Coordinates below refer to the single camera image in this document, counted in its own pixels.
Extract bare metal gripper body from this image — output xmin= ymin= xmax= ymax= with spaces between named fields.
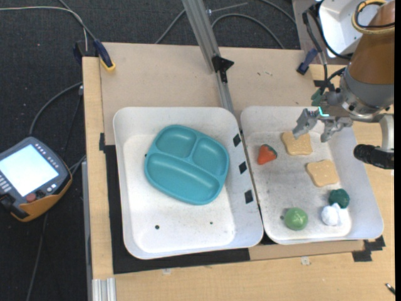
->
xmin=319 ymin=91 xmax=394 ymax=124

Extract pale brown flat board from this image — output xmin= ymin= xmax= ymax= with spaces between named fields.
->
xmin=99 ymin=41 xmax=367 ymax=261

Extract white plastic tray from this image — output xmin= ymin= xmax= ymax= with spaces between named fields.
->
xmin=112 ymin=106 xmax=264 ymax=260
xmin=239 ymin=105 xmax=385 ymax=246

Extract tan toy bread slice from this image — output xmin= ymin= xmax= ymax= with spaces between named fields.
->
xmin=305 ymin=159 xmax=340 ymax=188
xmin=280 ymin=131 xmax=314 ymax=157

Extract red toy strawberry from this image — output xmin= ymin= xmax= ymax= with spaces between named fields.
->
xmin=257 ymin=144 xmax=279 ymax=166

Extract black cylinder on white bracket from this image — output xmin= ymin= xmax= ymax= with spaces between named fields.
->
xmin=353 ymin=114 xmax=395 ymax=170

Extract teal divided plate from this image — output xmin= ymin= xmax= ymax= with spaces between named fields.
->
xmin=143 ymin=124 xmax=231 ymax=206

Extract dark green toy broccoli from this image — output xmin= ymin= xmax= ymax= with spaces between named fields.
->
xmin=328 ymin=188 xmax=351 ymax=209

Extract green toy apple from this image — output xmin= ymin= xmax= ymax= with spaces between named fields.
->
xmin=283 ymin=207 xmax=309 ymax=231

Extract white toy cauliflower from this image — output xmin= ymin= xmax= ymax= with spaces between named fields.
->
xmin=320 ymin=203 xmax=349 ymax=226

